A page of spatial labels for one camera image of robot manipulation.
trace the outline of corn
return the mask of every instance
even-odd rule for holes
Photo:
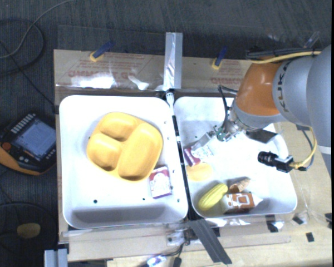
[[[198,207],[201,211],[207,211],[219,202],[228,191],[227,185],[219,183],[206,192],[198,202]]]

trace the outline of yellow plastic container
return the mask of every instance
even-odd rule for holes
[[[127,181],[150,176],[160,157],[163,138],[151,124],[121,112],[105,115],[87,145],[87,156],[109,174]]]

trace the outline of black carpet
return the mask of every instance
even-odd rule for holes
[[[62,1],[0,0],[0,56],[13,52],[30,22]],[[332,0],[64,3],[42,16],[17,53],[0,58],[0,128],[30,111],[55,118],[54,49],[94,50],[107,33],[117,51],[163,55],[165,32],[183,33],[183,55],[192,57],[215,57],[225,45],[231,59],[244,58],[254,46],[303,47],[314,33],[314,47],[324,48],[332,38]],[[55,219],[56,168],[35,177],[0,164],[0,267],[43,266],[43,251],[56,243]],[[17,225],[32,221],[41,225],[40,235],[20,239]]]

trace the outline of blue clamp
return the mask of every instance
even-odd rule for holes
[[[90,54],[90,60],[97,62],[99,59],[103,57],[103,54],[109,50],[115,45],[113,42],[107,42],[106,44],[103,44],[100,48],[98,48],[95,52],[92,52]]]
[[[222,60],[226,54],[226,52],[228,51],[228,48],[225,46],[222,48],[222,50],[219,52],[218,54],[218,57],[216,57],[214,60],[213,60],[213,64],[212,64],[212,67],[214,69],[219,69],[220,66],[222,65]]]

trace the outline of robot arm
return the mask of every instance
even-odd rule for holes
[[[280,121],[313,128],[331,177],[331,45],[316,57],[252,64],[223,125],[223,140]]]

